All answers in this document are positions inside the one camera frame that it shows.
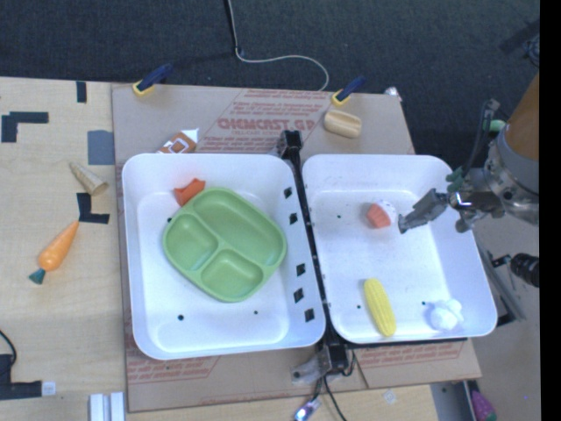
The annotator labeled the orange toy pizza slice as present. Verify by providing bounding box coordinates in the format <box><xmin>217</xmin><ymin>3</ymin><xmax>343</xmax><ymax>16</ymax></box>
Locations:
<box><xmin>174</xmin><ymin>177</ymin><xmax>207</xmax><ymax>208</ymax></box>

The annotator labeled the orange and white toy sushi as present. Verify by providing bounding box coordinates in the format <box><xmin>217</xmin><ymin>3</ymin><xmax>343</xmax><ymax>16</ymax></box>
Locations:
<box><xmin>366</xmin><ymin>198</ymin><xmax>398</xmax><ymax>230</ymax></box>

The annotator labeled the orange toy carrot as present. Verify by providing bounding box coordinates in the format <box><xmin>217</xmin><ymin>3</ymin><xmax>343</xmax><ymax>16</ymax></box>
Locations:
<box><xmin>28</xmin><ymin>220</ymin><xmax>81</xmax><ymax>285</ymax></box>

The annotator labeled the beige toy ice cream cone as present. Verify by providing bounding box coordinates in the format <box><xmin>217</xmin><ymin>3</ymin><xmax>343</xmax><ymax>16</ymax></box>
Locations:
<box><xmin>68</xmin><ymin>161</ymin><xmax>110</xmax><ymax>197</ymax></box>

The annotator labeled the beige toy bread bun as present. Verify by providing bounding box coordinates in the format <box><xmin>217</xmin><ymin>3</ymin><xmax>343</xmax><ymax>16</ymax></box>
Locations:
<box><xmin>323</xmin><ymin>109</ymin><xmax>363</xmax><ymax>139</ymax></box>

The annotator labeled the brown cardboard board red print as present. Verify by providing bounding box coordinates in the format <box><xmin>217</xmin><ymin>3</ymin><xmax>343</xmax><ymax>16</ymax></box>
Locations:
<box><xmin>111</xmin><ymin>83</ymin><xmax>483</xmax><ymax>414</ymax></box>

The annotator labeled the black cylinder on white bracket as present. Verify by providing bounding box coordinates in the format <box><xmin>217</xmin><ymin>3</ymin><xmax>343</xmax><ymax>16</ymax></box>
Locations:
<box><xmin>490</xmin><ymin>252</ymin><xmax>541</xmax><ymax>289</ymax></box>

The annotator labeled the white plastic tray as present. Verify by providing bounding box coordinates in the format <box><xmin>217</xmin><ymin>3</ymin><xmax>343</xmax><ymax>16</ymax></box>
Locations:
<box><xmin>301</xmin><ymin>153</ymin><xmax>499</xmax><ymax>345</ymax></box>
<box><xmin>121</xmin><ymin>152</ymin><xmax>327</xmax><ymax>361</ymax></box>

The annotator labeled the orange and white carton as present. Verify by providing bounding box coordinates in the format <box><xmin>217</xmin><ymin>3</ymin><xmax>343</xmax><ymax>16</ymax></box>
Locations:
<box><xmin>156</xmin><ymin>127</ymin><xmax>201</xmax><ymax>155</ymax></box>

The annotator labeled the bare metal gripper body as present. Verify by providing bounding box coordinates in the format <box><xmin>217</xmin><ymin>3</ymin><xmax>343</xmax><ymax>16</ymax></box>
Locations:
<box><xmin>449</xmin><ymin>147</ymin><xmax>541</xmax><ymax>226</ymax></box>

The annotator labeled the black block with wires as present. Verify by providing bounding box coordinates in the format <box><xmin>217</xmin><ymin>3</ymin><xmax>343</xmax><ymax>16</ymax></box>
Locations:
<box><xmin>323</xmin><ymin>339</ymin><xmax>352</xmax><ymax>375</ymax></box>
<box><xmin>279</xmin><ymin>129</ymin><xmax>305</xmax><ymax>161</ymax></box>

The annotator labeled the green divided plate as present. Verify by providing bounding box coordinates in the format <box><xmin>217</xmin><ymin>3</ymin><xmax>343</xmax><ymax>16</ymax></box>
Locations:
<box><xmin>162</xmin><ymin>186</ymin><xmax>288</xmax><ymax>304</ymax></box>

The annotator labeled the yellow toy corn cob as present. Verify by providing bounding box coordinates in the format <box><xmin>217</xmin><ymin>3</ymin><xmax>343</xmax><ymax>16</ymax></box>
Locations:
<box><xmin>363</xmin><ymin>277</ymin><xmax>398</xmax><ymax>338</ymax></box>

